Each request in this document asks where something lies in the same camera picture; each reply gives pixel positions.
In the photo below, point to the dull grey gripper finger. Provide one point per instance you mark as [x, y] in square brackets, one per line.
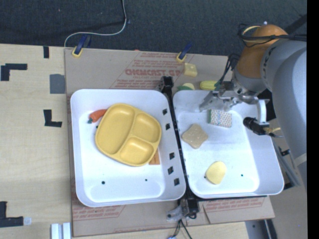
[227, 104]
[208, 103]

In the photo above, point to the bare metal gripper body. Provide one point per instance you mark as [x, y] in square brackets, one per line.
[230, 92]

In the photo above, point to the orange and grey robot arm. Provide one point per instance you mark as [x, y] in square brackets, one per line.
[286, 83]

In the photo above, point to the yellow corn cob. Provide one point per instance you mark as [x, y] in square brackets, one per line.
[207, 84]

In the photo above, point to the green and yellow toy vegetable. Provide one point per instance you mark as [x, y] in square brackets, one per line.
[187, 86]

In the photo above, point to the yellow cheese wedge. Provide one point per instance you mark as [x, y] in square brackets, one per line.
[190, 70]

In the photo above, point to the white plastic tray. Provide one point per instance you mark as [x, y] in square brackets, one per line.
[119, 183]
[236, 158]

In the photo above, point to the yellow potato chip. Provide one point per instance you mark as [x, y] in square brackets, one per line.
[215, 172]

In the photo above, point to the orange flat cracker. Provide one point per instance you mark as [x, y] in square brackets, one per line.
[155, 160]

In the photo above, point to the yellow divided plate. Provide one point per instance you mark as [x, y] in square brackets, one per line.
[127, 133]

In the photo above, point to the orange carrot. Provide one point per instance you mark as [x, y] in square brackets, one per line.
[97, 114]

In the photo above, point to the brown cardboard board red print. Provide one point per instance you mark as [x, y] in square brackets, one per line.
[99, 68]

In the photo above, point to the black cylinder on white bracket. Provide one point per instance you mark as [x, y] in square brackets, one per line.
[254, 126]

